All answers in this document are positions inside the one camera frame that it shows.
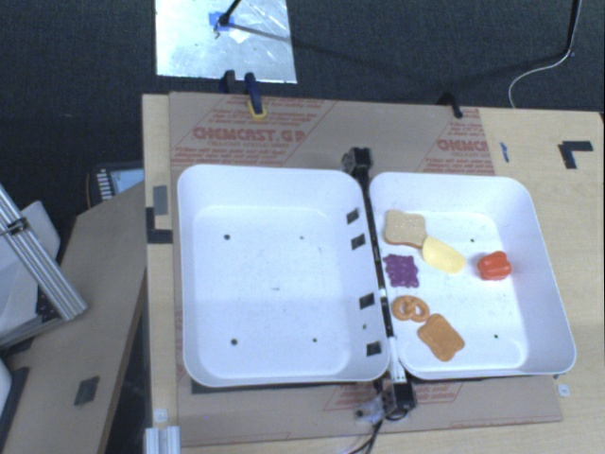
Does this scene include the red bell pepper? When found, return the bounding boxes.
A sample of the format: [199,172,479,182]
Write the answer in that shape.
[476,251,512,282]

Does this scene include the thin black and white rod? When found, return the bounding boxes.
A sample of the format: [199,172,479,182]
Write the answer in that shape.
[360,167,406,381]

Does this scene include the purple grapes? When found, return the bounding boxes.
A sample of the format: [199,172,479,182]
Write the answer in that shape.
[382,253,422,289]

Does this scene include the brown cardboard board red print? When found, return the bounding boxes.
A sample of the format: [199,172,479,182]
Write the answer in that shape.
[167,91,564,448]

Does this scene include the tan bread slice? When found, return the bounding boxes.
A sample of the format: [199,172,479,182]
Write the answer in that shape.
[383,209,427,249]

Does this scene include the orange toast slice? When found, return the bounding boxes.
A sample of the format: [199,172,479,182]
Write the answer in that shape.
[417,313,466,363]

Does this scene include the orange pretzel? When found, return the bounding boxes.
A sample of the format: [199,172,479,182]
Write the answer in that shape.
[391,295,431,323]

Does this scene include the white plastic tray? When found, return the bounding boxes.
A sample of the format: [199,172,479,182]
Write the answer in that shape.
[368,171,578,381]
[176,164,391,389]

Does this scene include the yellow potato chip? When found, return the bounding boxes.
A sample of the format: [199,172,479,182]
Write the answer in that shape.
[422,236,467,275]

